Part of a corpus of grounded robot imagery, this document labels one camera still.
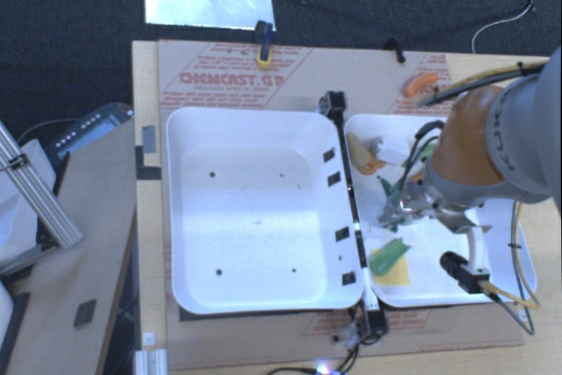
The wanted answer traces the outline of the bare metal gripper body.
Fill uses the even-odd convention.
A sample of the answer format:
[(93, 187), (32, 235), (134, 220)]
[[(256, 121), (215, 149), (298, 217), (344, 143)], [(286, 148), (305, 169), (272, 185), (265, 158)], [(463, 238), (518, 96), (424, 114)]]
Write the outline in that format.
[(422, 219), (443, 222), (443, 207), (446, 205), (443, 194), (431, 183), (405, 182), (400, 189), (397, 207), (399, 224), (409, 226)]

